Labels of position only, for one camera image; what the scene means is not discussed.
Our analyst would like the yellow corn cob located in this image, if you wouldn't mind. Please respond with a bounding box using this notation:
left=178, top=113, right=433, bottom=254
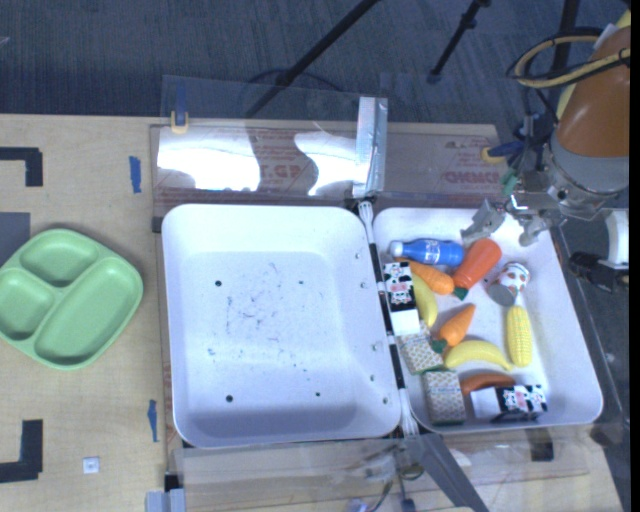
left=505, top=304, right=534, bottom=368

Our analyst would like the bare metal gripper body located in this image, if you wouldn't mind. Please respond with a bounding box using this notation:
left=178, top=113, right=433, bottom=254
left=507, top=168, right=615, bottom=224

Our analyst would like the white plastic tray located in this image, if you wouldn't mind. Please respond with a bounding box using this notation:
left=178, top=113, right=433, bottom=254
left=160, top=202, right=404, bottom=449
left=371, top=206, right=605, bottom=436

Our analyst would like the orange bottle green cap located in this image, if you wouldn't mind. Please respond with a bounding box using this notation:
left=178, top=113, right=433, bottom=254
left=451, top=237, right=503, bottom=302

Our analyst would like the patterned beige carton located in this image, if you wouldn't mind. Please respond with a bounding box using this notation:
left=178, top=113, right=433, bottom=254
left=397, top=331, right=445, bottom=376
left=421, top=369, right=468, bottom=427

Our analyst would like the orange carrot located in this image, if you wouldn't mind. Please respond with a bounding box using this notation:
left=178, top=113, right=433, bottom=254
left=401, top=258, right=456, bottom=296
left=431, top=302, right=477, bottom=355

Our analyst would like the black cylinder on white bracket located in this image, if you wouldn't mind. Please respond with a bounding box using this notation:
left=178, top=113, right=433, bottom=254
left=568, top=208, right=631, bottom=295

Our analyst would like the orange sausage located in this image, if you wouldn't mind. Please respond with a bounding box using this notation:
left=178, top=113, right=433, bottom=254
left=459, top=371, right=517, bottom=397

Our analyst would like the green divided plate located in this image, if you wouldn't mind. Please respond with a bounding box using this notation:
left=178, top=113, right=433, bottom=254
left=0, top=227, right=145, bottom=372

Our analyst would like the cow print carton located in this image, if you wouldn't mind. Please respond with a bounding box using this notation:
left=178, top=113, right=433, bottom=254
left=381, top=260, right=422, bottom=337
left=469, top=383, right=549, bottom=422

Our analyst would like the blue bottle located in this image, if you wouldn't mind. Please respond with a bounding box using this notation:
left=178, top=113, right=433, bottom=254
left=388, top=237, right=467, bottom=268

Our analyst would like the yellow banana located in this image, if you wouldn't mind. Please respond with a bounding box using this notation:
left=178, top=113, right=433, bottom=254
left=443, top=339, right=515, bottom=373
left=409, top=272, right=440, bottom=329

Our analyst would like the small white printed can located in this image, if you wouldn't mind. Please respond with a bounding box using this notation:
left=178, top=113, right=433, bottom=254
left=486, top=261, right=532, bottom=308

